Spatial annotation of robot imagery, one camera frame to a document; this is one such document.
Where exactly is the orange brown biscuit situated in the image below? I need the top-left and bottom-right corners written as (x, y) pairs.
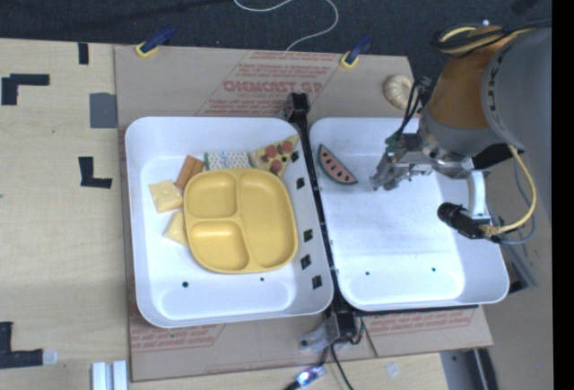
top-left (174, 154), bottom-right (207, 192)

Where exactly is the black block with thin wires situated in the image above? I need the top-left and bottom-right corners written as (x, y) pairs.
top-left (282, 92), bottom-right (312, 124)
top-left (321, 309), bottom-right (365, 345)

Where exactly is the toy pizza slice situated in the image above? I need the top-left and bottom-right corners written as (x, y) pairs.
top-left (248, 134), bottom-right (301, 178)

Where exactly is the toy watermelon slice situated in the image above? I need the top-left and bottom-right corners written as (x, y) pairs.
top-left (317, 143), bottom-right (360, 186)

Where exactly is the white plastic tray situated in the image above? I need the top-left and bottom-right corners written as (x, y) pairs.
top-left (309, 117), bottom-right (511, 313)
top-left (124, 116), bottom-right (335, 329)

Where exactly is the yellow divided plate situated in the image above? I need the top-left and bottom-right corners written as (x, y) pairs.
top-left (182, 168), bottom-right (300, 275)

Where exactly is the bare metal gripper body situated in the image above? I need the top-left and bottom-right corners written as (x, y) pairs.
top-left (382, 134), bottom-right (475, 180)

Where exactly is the beige toy croissant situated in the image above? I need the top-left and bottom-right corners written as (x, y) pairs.
top-left (383, 74), bottom-right (414, 109)

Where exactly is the brown cardboard board red print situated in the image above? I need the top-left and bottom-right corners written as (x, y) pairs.
top-left (114, 45), bottom-right (494, 383)

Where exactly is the white green patterned packet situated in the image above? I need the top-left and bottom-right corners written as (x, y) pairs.
top-left (204, 150), bottom-right (252, 172)

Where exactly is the black cylinder on white bracket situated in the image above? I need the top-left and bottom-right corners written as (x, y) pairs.
top-left (437, 169), bottom-right (495, 241)

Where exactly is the yellow cheese wedge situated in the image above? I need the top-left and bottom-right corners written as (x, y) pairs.
top-left (161, 209), bottom-right (190, 247)

